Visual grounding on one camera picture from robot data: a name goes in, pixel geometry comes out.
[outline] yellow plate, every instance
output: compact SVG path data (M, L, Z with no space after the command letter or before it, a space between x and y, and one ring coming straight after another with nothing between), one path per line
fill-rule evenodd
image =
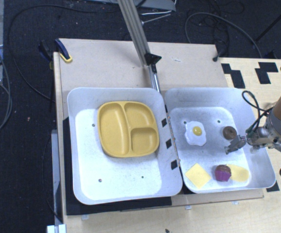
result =
M140 102L115 101L98 110L102 149L112 157L140 157L155 152L159 132L151 109Z

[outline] black bracket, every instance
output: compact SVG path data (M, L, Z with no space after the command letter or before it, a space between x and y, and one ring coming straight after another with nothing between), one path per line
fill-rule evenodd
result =
M148 66L151 65L151 69L152 69L153 73L157 73L155 64L158 63L158 61L161 58L162 58L161 56L158 56L158 55L155 55L155 54L152 54L152 53L146 53L145 54L145 59L146 59L147 65Z

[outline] yellow block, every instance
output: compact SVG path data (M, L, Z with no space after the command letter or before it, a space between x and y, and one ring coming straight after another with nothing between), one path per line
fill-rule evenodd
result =
M249 178L249 171L241 166L227 164L231 169L231 180L245 182Z
M205 186L211 179L210 175L198 163L191 167L185 175L198 189Z

